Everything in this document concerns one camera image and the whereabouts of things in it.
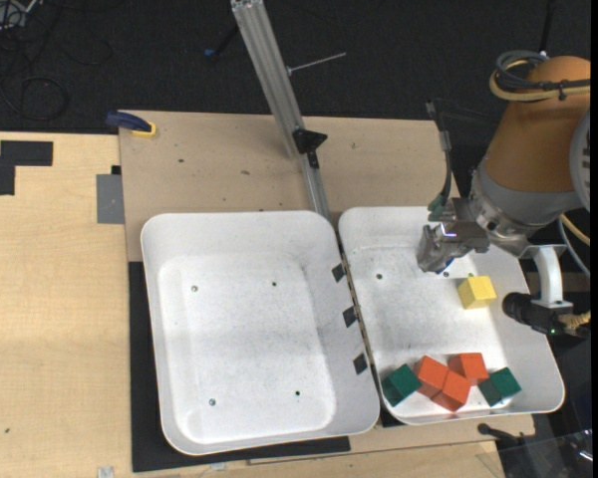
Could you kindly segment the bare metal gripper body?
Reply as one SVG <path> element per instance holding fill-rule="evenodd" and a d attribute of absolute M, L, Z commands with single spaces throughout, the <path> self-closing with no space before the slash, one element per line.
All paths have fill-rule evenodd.
<path fill-rule="evenodd" d="M 441 216 L 441 253 L 458 258 L 485 253 L 493 245 L 519 257 L 533 234 L 533 225 L 511 218 L 487 199 L 453 197 Z"/>

